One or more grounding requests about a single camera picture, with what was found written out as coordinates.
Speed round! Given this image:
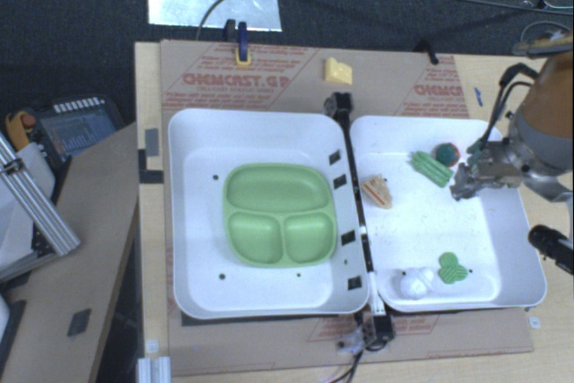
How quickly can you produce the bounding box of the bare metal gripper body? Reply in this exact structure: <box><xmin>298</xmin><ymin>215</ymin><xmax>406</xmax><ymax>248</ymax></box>
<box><xmin>468</xmin><ymin>141</ymin><xmax>525</xmax><ymax>191</ymax></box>

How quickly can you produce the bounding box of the green ridged asparagus bundle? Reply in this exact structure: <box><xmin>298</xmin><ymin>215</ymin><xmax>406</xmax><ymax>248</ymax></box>
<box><xmin>411</xmin><ymin>150</ymin><xmax>456</xmax><ymax>188</ymax></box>

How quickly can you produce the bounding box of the white plastic tray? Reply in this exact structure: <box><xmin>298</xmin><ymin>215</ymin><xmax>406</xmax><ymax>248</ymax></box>
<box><xmin>348</xmin><ymin>115</ymin><xmax>548</xmax><ymax>314</ymax></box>
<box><xmin>167</xmin><ymin>107</ymin><xmax>371</xmax><ymax>320</ymax></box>

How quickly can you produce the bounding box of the green broccoli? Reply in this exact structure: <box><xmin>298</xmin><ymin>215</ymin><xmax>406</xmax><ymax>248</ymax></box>
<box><xmin>436</xmin><ymin>251</ymin><xmax>469</xmax><ymax>285</ymax></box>

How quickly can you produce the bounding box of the toy sandwich wedge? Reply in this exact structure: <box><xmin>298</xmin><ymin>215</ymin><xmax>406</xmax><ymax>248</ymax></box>
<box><xmin>361</xmin><ymin>173</ymin><xmax>394</xmax><ymax>210</ymax></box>

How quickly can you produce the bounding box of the white crumpled lump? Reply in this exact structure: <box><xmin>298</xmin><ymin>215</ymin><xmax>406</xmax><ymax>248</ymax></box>
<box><xmin>393</xmin><ymin>265</ymin><xmax>436</xmax><ymax>300</ymax></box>

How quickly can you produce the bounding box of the thin black and white rod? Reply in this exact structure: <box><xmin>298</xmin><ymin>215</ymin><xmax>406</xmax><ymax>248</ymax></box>
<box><xmin>336</xmin><ymin>111</ymin><xmax>383</xmax><ymax>317</ymax></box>

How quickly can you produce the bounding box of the yellow cheese wedge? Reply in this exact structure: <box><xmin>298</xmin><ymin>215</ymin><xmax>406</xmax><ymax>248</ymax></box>
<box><xmin>324</xmin><ymin>57</ymin><xmax>354</xmax><ymax>86</ymax></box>

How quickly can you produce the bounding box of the green divided plate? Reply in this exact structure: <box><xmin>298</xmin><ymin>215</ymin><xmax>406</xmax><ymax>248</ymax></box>
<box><xmin>222</xmin><ymin>162</ymin><xmax>339</xmax><ymax>270</ymax></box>

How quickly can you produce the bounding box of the brown cardboard board red print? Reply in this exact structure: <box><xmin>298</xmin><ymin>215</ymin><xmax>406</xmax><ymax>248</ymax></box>
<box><xmin>159</xmin><ymin>39</ymin><xmax>535</xmax><ymax>378</ymax></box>

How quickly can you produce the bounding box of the black cylinder on white bracket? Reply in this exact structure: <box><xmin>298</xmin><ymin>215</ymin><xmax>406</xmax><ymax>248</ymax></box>
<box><xmin>527</xmin><ymin>224</ymin><xmax>574</xmax><ymax>275</ymax></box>

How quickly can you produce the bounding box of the black block with thin wires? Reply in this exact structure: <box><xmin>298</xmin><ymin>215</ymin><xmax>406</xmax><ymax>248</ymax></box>
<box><xmin>323</xmin><ymin>91</ymin><xmax>356</xmax><ymax>119</ymax></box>
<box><xmin>358</xmin><ymin>310</ymin><xmax>396</xmax><ymax>352</ymax></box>

